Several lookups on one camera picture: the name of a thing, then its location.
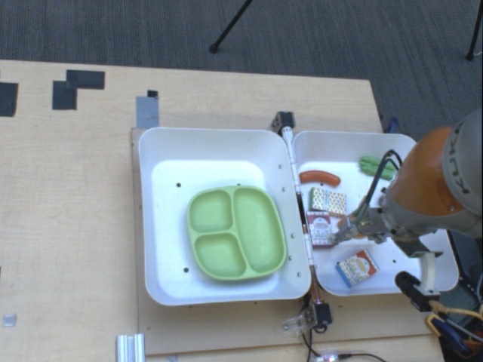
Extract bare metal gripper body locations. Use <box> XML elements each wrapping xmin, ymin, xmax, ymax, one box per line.
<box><xmin>353</xmin><ymin>204</ymin><xmax>401</xmax><ymax>245</ymax></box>

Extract red and pink carton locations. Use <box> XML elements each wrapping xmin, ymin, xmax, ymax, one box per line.
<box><xmin>306</xmin><ymin>210</ymin><xmax>337</xmax><ymax>250</ymax></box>

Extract yellow and green carton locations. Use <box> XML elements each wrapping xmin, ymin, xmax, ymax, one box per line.
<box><xmin>309</xmin><ymin>186</ymin><xmax>348</xmax><ymax>219</ymax></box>

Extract blue and orange carton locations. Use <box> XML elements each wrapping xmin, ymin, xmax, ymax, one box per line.
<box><xmin>335</xmin><ymin>249</ymin><xmax>380</xmax><ymax>290</ymax></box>

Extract red sausage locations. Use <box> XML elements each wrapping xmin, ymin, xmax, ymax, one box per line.
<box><xmin>298</xmin><ymin>169</ymin><xmax>342</xmax><ymax>188</ymax></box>

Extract white plastic tray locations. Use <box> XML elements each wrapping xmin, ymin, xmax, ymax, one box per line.
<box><xmin>137</xmin><ymin>127</ymin><xmax>313</xmax><ymax>308</ymax></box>
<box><xmin>292</xmin><ymin>130</ymin><xmax>460</xmax><ymax>297</ymax></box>

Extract green pea pods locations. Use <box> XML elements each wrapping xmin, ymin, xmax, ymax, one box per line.
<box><xmin>358</xmin><ymin>155</ymin><xmax>397</xmax><ymax>181</ymax></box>

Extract thin black and white rod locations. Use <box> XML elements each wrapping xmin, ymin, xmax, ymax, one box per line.
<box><xmin>281</xmin><ymin>125</ymin><xmax>322</xmax><ymax>305</ymax></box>

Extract green divided plate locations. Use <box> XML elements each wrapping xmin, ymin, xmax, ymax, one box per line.
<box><xmin>186</xmin><ymin>185</ymin><xmax>289</xmax><ymax>281</ymax></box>

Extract black tripod leg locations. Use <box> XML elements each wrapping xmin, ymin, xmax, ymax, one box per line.
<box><xmin>208</xmin><ymin>0</ymin><xmax>272</xmax><ymax>55</ymax></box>
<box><xmin>465</xmin><ymin>8</ymin><xmax>483</xmax><ymax>62</ymax></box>

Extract black cylinder on white bracket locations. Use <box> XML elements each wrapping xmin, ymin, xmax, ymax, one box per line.
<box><xmin>394</xmin><ymin>250</ymin><xmax>445</xmax><ymax>313</ymax></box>

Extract black block with thin wires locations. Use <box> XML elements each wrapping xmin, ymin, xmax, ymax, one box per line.
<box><xmin>301</xmin><ymin>302</ymin><xmax>334</xmax><ymax>334</ymax></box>
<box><xmin>269</xmin><ymin>111</ymin><xmax>296</xmax><ymax>132</ymax></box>

